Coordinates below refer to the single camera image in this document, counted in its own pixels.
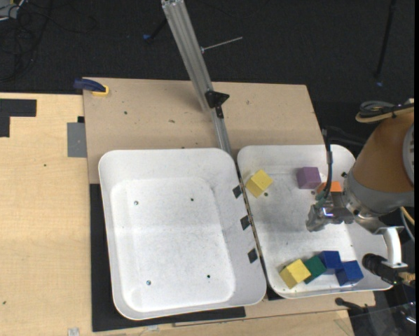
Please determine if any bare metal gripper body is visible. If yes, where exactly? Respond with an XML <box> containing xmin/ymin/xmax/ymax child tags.
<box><xmin>322</xmin><ymin>192</ymin><xmax>379</xmax><ymax>235</ymax></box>

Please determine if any white plastic tray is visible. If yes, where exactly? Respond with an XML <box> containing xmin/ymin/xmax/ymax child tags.
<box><xmin>97</xmin><ymin>147</ymin><xmax>268</xmax><ymax>321</ymax></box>
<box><xmin>236</xmin><ymin>143</ymin><xmax>394</xmax><ymax>300</ymax></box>

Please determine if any orange cube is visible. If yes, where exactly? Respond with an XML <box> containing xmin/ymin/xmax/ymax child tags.
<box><xmin>316</xmin><ymin>181</ymin><xmax>343</xmax><ymax>196</ymax></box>

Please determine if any purple cube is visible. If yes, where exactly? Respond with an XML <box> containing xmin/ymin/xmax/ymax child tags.
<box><xmin>295</xmin><ymin>166</ymin><xmax>322</xmax><ymax>190</ymax></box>

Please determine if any blue cube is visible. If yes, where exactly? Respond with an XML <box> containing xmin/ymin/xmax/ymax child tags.
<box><xmin>317</xmin><ymin>250</ymin><xmax>344</xmax><ymax>276</ymax></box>
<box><xmin>335</xmin><ymin>260</ymin><xmax>365</xmax><ymax>287</ymax></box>

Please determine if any green cube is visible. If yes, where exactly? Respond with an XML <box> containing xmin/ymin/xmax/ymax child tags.
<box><xmin>303</xmin><ymin>255</ymin><xmax>328</xmax><ymax>285</ymax></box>

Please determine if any yellow cube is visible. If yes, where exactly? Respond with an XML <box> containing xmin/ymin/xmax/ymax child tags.
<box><xmin>279</xmin><ymin>258</ymin><xmax>312</xmax><ymax>289</ymax></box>
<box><xmin>245</xmin><ymin>169</ymin><xmax>274</xmax><ymax>199</ymax></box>

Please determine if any brown cardboard board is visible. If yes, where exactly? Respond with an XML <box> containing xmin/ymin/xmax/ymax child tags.
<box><xmin>82</xmin><ymin>78</ymin><xmax>377</xmax><ymax>326</ymax></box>

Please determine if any black cylinder on white bracket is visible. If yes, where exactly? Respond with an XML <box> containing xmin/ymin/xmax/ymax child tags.
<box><xmin>362</xmin><ymin>225</ymin><xmax>409</xmax><ymax>286</ymax></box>

